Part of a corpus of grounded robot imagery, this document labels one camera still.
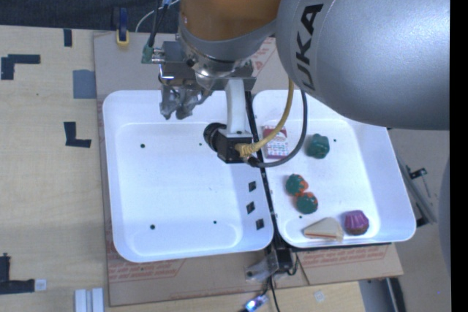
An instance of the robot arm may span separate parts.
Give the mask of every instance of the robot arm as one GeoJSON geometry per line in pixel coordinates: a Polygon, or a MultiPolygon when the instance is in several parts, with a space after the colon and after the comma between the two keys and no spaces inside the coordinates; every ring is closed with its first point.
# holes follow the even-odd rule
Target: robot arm
{"type": "Polygon", "coordinates": [[[166,96],[202,102],[232,80],[250,90],[248,57],[272,34],[290,79],[338,113],[448,129],[450,0],[181,0],[180,58],[161,53],[166,96]]]}

